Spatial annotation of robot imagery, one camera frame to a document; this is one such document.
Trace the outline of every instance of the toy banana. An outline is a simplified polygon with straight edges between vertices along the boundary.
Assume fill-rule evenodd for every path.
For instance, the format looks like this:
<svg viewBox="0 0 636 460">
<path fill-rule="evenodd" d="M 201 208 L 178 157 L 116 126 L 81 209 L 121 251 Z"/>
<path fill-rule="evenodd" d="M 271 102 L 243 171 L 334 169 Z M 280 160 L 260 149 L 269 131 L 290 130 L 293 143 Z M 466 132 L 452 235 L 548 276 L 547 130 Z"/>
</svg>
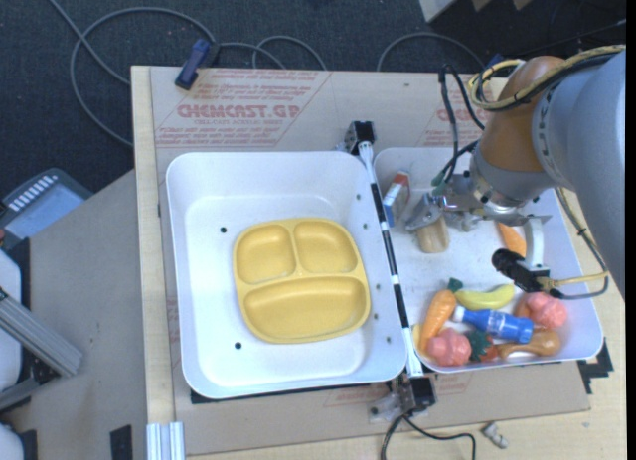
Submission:
<svg viewBox="0 0 636 460">
<path fill-rule="evenodd" d="M 512 283 L 499 285 L 493 290 L 458 290 L 455 292 L 457 302 L 468 310 L 496 310 L 510 303 L 515 296 L 515 286 Z"/>
</svg>

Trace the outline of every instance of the toy carrot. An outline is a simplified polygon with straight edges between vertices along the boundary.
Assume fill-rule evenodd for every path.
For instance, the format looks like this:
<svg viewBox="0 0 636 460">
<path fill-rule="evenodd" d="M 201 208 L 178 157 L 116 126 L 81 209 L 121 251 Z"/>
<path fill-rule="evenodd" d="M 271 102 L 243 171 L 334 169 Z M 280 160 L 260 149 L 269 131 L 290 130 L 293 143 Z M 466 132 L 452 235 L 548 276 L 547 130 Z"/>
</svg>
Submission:
<svg viewBox="0 0 636 460">
<path fill-rule="evenodd" d="M 510 251 L 526 256 L 526 240 L 512 227 L 497 222 L 497 228 L 504 241 L 504 245 Z"/>
<path fill-rule="evenodd" d="M 462 282 L 455 278 L 450 278 L 448 287 L 438 290 L 433 296 L 426 316 L 419 330 L 419 343 L 417 347 L 421 353 L 426 352 L 428 340 L 437 336 L 444 326 L 444 323 L 450 318 L 457 305 L 455 291 L 463 286 Z"/>
</svg>

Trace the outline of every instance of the toy food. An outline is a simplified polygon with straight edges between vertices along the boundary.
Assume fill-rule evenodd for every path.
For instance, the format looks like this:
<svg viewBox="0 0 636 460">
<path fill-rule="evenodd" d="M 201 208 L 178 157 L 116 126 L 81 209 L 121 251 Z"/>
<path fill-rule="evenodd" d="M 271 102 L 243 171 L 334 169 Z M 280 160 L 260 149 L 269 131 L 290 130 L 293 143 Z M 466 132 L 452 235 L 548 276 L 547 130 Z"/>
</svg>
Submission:
<svg viewBox="0 0 636 460">
<path fill-rule="evenodd" d="M 520 256 L 526 256 L 526 240 L 522 238 L 522 236 L 515 230 L 515 228 L 507 226 L 505 224 L 500 224 L 497 222 L 497 228 L 499 229 L 499 233 L 501 234 L 502 239 L 504 240 L 504 245 L 510 251 L 514 253 L 518 253 Z"/>
<path fill-rule="evenodd" d="M 448 287 L 438 290 L 433 296 L 424 321 L 419 329 L 419 343 L 417 347 L 421 353 L 426 352 L 426 344 L 428 340 L 436 336 L 444 323 L 450 318 L 457 305 L 455 299 L 455 291 L 462 287 L 462 282 L 455 278 L 450 278 Z"/>
<path fill-rule="evenodd" d="M 560 299 L 535 292 L 528 296 L 526 304 L 530 309 L 530 318 L 547 329 L 559 328 L 567 320 L 567 309 Z"/>
<path fill-rule="evenodd" d="M 515 310 L 513 311 L 513 315 L 515 317 L 530 317 L 530 308 L 528 308 L 528 298 L 530 294 L 522 294 L 522 296 L 517 301 L 515 305 Z"/>
<path fill-rule="evenodd" d="M 512 283 L 499 285 L 487 292 L 478 290 L 458 290 L 455 292 L 457 302 L 468 310 L 497 309 L 506 306 L 515 296 Z"/>
<path fill-rule="evenodd" d="M 470 343 L 470 361 L 480 363 L 494 360 L 499 356 L 492 337 L 487 333 L 474 329 L 466 333 L 466 338 Z"/>
<path fill-rule="evenodd" d="M 539 329 L 533 333 L 533 337 L 527 344 L 500 344 L 497 346 L 499 356 L 504 360 L 512 353 L 524 352 L 537 356 L 551 356 L 560 349 L 560 337 L 553 330 Z"/>
<path fill-rule="evenodd" d="M 455 307 L 452 320 L 454 322 L 467 322 L 493 337 L 512 340 L 520 344 L 530 342 L 535 329 L 533 321 L 526 317 L 515 317 L 499 310 L 471 311 L 460 305 Z"/>
<path fill-rule="evenodd" d="M 441 367 L 458 367 L 470 359 L 470 342 L 453 328 L 446 328 L 428 340 L 426 353 Z"/>
</svg>

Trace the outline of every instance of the blue toy bottle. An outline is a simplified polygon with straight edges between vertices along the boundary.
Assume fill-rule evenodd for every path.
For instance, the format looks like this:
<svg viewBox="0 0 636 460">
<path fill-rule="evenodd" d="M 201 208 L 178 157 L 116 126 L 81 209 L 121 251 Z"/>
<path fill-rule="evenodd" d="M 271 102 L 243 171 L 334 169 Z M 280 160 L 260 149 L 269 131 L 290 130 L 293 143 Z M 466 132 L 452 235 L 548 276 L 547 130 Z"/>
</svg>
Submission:
<svg viewBox="0 0 636 460">
<path fill-rule="evenodd" d="M 467 322 L 496 338 L 527 344 L 533 336 L 535 323 L 526 317 L 515 317 L 499 310 L 467 310 L 456 306 L 452 320 Z"/>
</svg>

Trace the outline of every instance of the orange toy object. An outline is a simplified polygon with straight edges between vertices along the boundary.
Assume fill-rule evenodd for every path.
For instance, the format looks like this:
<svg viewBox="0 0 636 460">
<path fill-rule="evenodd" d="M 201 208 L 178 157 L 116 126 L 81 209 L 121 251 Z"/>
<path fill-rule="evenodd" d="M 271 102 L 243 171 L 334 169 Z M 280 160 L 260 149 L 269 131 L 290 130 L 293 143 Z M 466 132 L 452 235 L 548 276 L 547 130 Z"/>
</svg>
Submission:
<svg viewBox="0 0 636 460">
<path fill-rule="evenodd" d="M 513 315 L 515 317 L 530 317 L 530 313 L 532 310 L 528 307 L 529 297 L 530 294 L 524 293 L 519 298 L 519 301 L 517 301 L 517 304 L 515 305 L 515 311 L 513 312 Z"/>
<path fill-rule="evenodd" d="M 457 306 L 455 291 L 459 290 L 462 286 L 461 281 L 450 278 L 448 287 L 438 290 L 433 296 L 419 331 L 419 343 L 417 347 L 421 353 L 426 352 L 428 340 L 436 336 L 441 331 L 441 328 L 444 327 L 444 323 L 450 319 L 450 316 L 455 310 L 455 306 Z"/>
<path fill-rule="evenodd" d="M 458 367 L 468 363 L 472 349 L 470 342 L 453 328 L 444 329 L 428 340 L 426 353 L 435 358 L 441 367 Z"/>
<path fill-rule="evenodd" d="M 525 257 L 527 250 L 526 240 L 513 227 L 497 222 L 497 228 L 506 248 Z"/>
<path fill-rule="evenodd" d="M 526 304 L 530 308 L 531 320 L 544 328 L 559 328 L 567 320 L 567 310 L 560 299 L 543 292 L 530 295 Z"/>
<path fill-rule="evenodd" d="M 512 353 L 522 352 L 536 354 L 537 356 L 551 356 L 560 349 L 560 337 L 556 331 L 537 330 L 528 344 L 499 344 L 497 351 L 504 360 Z"/>
</svg>

